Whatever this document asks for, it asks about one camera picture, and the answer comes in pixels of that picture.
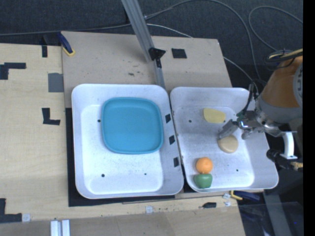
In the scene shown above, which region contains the brown cardboard board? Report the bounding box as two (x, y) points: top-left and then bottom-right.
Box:
(61, 30), (240, 202)

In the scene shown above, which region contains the green toy pepper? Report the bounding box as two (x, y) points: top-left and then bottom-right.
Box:
(192, 173), (214, 190)

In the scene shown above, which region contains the orange toy fruit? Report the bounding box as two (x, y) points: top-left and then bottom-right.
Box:
(195, 156), (214, 175)

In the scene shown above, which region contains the blue plate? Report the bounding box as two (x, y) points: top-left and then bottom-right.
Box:
(100, 96), (164, 155)

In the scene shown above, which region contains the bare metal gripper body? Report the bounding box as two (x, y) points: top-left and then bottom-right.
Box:
(236, 110), (284, 138)

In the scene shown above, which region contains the black cylinder on white bracket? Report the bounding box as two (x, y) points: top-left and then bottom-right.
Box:
(266, 131), (304, 172)

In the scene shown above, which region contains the pale yellow toy slice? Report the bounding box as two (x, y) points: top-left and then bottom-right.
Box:
(202, 107), (226, 124)

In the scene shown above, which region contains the beige round biscuit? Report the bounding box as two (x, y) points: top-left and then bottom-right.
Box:
(217, 134), (239, 154)

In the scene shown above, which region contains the white plastic tray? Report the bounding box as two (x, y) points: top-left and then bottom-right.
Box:
(169, 86), (280, 194)
(71, 83), (185, 200)

